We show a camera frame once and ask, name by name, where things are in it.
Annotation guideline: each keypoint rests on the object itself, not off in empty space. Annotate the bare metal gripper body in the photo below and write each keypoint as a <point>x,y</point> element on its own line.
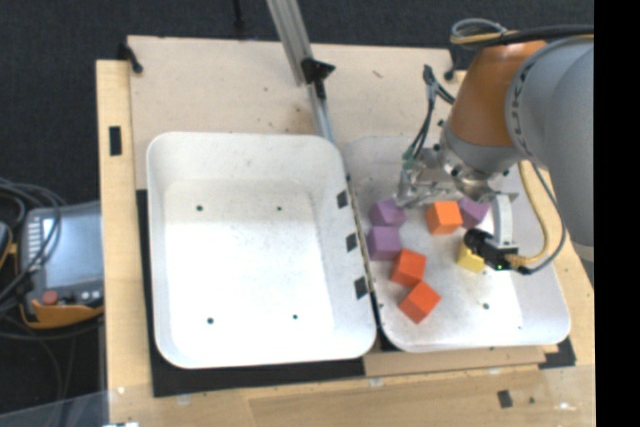
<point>445,175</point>

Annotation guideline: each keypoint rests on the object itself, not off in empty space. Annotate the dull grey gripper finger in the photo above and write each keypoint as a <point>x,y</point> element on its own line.
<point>411,198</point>

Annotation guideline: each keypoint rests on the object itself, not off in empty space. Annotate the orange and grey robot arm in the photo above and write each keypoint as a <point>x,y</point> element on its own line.
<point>540,105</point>

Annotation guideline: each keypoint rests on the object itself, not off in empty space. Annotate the purple cube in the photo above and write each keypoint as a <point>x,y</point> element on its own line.
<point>474,213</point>
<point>387,213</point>
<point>383,243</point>

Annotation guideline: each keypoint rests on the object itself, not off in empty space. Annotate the light orange cube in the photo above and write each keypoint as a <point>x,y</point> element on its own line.
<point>444,218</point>

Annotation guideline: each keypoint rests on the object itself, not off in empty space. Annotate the red-orange cube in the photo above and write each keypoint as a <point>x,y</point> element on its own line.
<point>419,302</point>
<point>408,268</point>

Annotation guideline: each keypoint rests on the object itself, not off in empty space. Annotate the yellow cube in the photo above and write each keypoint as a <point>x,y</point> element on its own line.
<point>469,260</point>

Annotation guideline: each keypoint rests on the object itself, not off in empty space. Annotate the white plastic tray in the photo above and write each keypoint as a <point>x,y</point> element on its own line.
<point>250,255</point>
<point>465,310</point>

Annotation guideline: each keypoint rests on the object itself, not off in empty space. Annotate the pale flat board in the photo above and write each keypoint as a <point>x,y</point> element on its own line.
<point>215,85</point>

